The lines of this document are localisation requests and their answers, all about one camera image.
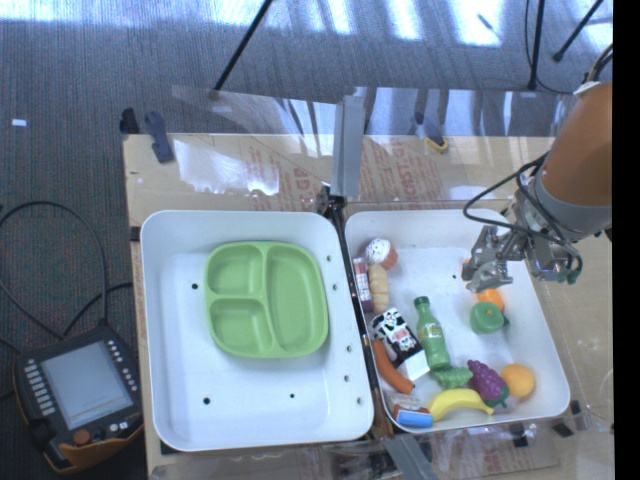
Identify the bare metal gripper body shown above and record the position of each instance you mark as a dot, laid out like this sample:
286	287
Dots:
531	218

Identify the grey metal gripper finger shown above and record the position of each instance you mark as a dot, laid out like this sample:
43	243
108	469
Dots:
475	268
492	279

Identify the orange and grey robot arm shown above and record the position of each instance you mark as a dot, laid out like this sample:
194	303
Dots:
580	158

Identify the orange carrot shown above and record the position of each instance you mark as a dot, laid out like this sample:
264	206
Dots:
492	298

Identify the white plastic tray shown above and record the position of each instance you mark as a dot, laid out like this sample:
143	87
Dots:
260	403
450	268

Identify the green bottle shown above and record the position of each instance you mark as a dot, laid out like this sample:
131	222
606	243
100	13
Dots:
432	338

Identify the white and brown cupcake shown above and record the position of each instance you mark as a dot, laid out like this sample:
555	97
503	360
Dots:
379	252

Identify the beige bread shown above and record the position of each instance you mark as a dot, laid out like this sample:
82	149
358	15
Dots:
379	288

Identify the purple grapes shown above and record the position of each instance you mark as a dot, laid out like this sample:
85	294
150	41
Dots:
485	380

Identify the cow print milk carton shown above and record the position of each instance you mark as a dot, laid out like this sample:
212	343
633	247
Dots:
397	338

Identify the orange fruit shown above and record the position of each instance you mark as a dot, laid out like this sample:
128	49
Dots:
519	380

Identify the red and white packet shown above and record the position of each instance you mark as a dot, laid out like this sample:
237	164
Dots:
362	283

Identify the yellow banana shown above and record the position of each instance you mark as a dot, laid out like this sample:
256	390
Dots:
457	400

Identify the orange sausage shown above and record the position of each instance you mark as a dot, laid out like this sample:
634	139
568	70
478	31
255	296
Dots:
390	370

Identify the blue block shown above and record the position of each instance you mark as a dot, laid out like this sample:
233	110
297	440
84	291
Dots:
415	419

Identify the green divided plate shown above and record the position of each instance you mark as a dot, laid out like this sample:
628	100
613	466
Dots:
295	298

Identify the black tripod stand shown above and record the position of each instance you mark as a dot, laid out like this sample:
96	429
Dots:
250	33
537	33

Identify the brown cardboard board red print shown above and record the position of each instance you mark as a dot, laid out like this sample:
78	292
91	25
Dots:
225	168

